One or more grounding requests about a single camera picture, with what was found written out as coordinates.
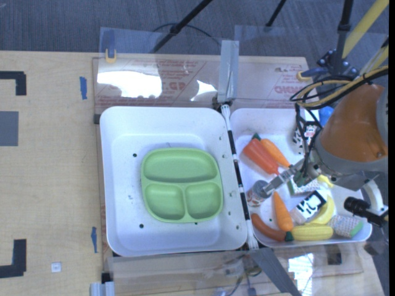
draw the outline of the yellow pole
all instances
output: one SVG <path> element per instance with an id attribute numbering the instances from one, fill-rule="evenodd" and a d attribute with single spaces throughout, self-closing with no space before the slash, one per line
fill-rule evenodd
<path id="1" fill-rule="evenodd" d="M 359 42 L 367 30 L 371 27 L 378 16 L 384 11 L 389 4 L 389 0 L 376 0 L 371 8 L 366 12 L 364 17 L 359 21 L 357 26 L 353 29 L 350 35 L 347 37 L 346 43 L 343 49 L 342 59 L 346 58 L 354 46 Z"/>

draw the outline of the beige table surface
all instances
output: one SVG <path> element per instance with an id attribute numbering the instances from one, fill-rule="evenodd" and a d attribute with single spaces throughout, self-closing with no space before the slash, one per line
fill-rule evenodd
<path id="1" fill-rule="evenodd" d="M 27 75 L 26 96 L 15 95 L 15 81 L 0 80 L 0 111 L 19 112 L 18 146 L 0 146 L 0 265 L 11 264 L 14 239 L 27 240 L 27 271 L 0 279 L 0 295 L 88 295 L 89 285 L 101 280 L 92 65 L 98 55 L 0 51 L 0 71 Z M 80 77 L 86 78 L 87 99 L 81 97 Z M 383 295 L 372 258 L 361 245 L 355 250 L 359 270 L 341 275 L 330 268 L 313 278 L 314 295 Z M 61 262 L 60 272 L 51 271 L 55 262 Z M 286 295 L 273 286 L 257 291 Z"/>

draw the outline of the carrot top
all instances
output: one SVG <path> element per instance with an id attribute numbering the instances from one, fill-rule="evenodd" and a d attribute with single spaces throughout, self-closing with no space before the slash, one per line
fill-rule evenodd
<path id="1" fill-rule="evenodd" d="M 289 214 L 285 203 L 280 195 L 278 195 L 277 191 L 273 192 L 273 204 L 278 227 L 283 231 L 291 231 L 294 228 L 291 214 Z"/>

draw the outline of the green plate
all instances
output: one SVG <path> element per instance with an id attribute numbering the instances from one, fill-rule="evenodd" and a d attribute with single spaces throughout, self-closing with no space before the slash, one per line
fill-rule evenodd
<path id="1" fill-rule="evenodd" d="M 148 212 L 161 221 L 204 221 L 222 209 L 217 162 L 201 149 L 163 148 L 148 152 L 141 164 L 141 186 Z"/>

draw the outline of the black corner marker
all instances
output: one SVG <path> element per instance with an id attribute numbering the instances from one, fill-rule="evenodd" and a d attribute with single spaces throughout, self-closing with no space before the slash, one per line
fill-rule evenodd
<path id="1" fill-rule="evenodd" d="M 12 263 L 0 266 L 0 278 L 23 276 L 23 272 L 26 272 L 26 254 L 26 239 L 14 240 Z"/>
<path id="2" fill-rule="evenodd" d="M 26 74 L 24 72 L 0 72 L 0 79 L 15 80 L 15 95 L 26 95 Z"/>

